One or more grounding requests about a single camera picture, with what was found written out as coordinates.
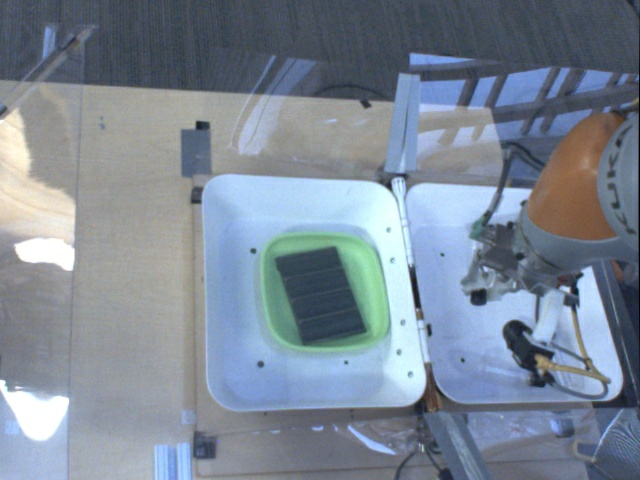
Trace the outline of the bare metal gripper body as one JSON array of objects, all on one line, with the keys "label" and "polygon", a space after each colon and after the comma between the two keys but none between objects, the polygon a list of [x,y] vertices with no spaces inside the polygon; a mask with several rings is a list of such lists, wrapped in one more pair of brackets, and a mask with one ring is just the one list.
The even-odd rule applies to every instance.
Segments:
[{"label": "bare metal gripper body", "polygon": [[491,271],[491,287],[522,289],[518,266],[524,255],[516,244],[517,231],[513,221],[485,225],[477,222],[472,228],[472,239],[477,242],[473,260]]}]

